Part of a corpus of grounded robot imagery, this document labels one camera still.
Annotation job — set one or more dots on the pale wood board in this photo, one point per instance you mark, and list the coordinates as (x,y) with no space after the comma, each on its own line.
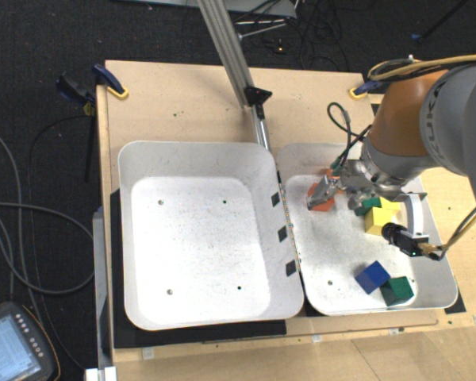
(182,105)

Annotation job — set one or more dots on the yellow cube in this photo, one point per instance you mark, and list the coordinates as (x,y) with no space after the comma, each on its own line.
(378,220)
(390,204)

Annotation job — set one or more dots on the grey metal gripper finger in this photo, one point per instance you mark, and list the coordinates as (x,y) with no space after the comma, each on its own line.
(321,193)
(355,204)

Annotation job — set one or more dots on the orange cube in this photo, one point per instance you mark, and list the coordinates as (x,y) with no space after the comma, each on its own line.
(324,206)

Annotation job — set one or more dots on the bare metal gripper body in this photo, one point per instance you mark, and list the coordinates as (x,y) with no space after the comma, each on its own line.
(361,183)

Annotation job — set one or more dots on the white plastic tray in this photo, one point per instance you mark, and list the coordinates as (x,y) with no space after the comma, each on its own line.
(198,244)
(333,248)

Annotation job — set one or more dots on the black cylinder on white bracket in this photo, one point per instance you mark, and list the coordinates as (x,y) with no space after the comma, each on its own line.
(397,235)

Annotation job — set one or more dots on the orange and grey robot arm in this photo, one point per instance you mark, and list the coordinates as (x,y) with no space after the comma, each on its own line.
(400,121)

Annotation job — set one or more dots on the blue cube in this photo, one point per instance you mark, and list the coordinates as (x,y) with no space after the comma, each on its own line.
(372,277)

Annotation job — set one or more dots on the green cube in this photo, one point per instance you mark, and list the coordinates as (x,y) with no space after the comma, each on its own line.
(368,208)
(397,291)

